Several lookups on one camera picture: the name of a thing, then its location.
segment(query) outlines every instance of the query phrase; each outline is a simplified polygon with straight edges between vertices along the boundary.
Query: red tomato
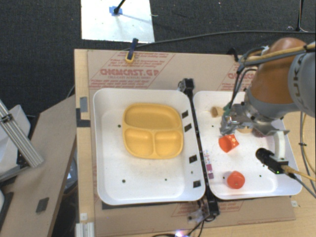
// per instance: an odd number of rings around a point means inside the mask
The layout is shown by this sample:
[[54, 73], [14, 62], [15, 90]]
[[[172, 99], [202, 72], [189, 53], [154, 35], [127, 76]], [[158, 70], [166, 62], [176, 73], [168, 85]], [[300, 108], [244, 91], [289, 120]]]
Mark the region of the red tomato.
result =
[[233, 189], [240, 189], [245, 183], [245, 177], [238, 171], [233, 171], [227, 178], [227, 184]]

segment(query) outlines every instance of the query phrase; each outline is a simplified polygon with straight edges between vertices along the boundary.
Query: yellow cable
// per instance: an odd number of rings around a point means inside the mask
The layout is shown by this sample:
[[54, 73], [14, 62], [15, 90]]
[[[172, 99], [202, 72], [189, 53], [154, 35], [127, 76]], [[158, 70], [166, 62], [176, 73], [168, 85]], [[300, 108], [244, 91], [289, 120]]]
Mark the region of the yellow cable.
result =
[[[306, 114], [304, 114], [303, 123], [302, 123], [302, 142], [304, 141], [304, 124], [305, 124], [305, 118], [306, 118]], [[306, 161], [307, 161], [309, 167], [311, 168], [312, 172], [313, 172], [314, 174], [316, 174], [316, 171], [315, 171], [314, 167], [312, 166], [310, 160], [309, 160], [308, 157], [307, 157], [307, 154], [306, 154], [306, 152], [305, 152], [304, 146], [302, 146], [302, 147], [303, 147], [303, 154], [304, 154], [304, 156], [305, 156], [305, 159], [306, 159]]]
[[304, 174], [304, 173], [302, 173], [300, 171], [297, 171], [297, 170], [295, 170], [294, 168], [291, 168], [288, 165], [282, 165], [281, 168], [287, 173], [298, 174], [300, 176], [306, 177], [306, 178], [316, 182], [316, 178], [315, 177], [311, 177], [311, 176], [309, 176], [307, 174]]
[[306, 46], [284, 49], [284, 50], [276, 51], [276, 52], [273, 52], [273, 53], [265, 54], [265, 55], [262, 55], [262, 56], [251, 56], [251, 57], [248, 57], [246, 60], [243, 60], [242, 62], [245, 62], [245, 61], [246, 62], [260, 61], [260, 60], [263, 60], [263, 59], [266, 59], [266, 58], [275, 57], [275, 56], [281, 55], [281, 54], [287, 54], [287, 53], [303, 51], [303, 50], [311, 50], [311, 49], [314, 49], [315, 46], [316, 46], [315, 44], [308, 44]]

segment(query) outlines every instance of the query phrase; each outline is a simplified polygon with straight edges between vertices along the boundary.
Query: yellow plate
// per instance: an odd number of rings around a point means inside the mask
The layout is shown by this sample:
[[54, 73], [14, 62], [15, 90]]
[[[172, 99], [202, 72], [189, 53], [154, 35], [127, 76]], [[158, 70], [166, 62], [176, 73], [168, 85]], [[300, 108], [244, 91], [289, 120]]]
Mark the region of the yellow plate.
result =
[[168, 159], [182, 151], [182, 121], [170, 106], [132, 104], [125, 109], [122, 128], [125, 147], [136, 157]]

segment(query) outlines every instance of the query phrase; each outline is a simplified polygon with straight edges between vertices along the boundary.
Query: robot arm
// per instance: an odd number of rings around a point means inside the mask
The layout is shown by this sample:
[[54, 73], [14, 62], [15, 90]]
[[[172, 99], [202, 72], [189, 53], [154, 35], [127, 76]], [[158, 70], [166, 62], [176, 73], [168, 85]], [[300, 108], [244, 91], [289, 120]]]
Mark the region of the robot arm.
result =
[[[255, 128], [264, 135], [278, 130], [271, 122], [288, 112], [303, 111], [315, 117], [315, 43], [314, 50], [296, 56], [272, 60], [259, 66], [244, 102], [230, 103], [222, 116], [222, 135], [237, 128]], [[306, 44], [294, 38], [280, 39], [265, 53]]]

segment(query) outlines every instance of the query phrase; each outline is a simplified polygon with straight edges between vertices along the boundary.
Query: blue clamp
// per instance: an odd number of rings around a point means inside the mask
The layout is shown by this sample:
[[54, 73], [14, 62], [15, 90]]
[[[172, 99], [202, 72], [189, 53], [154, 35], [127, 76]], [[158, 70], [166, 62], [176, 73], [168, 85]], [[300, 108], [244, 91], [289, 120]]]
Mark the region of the blue clamp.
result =
[[134, 51], [135, 51], [137, 43], [138, 43], [138, 39], [133, 38], [133, 41], [132, 41], [132, 44], [130, 46], [129, 52], [127, 53], [127, 55], [125, 57], [125, 61], [127, 63], [132, 63], [134, 61], [134, 57], [135, 57]]
[[121, 8], [118, 10], [118, 13], [115, 14], [115, 13], [114, 13], [114, 9], [115, 9], [115, 8], [116, 8], [116, 6], [110, 6], [110, 7], [109, 7], [109, 12], [111, 13], [112, 16], [120, 16], [120, 15], [123, 15], [123, 10], [122, 10]]

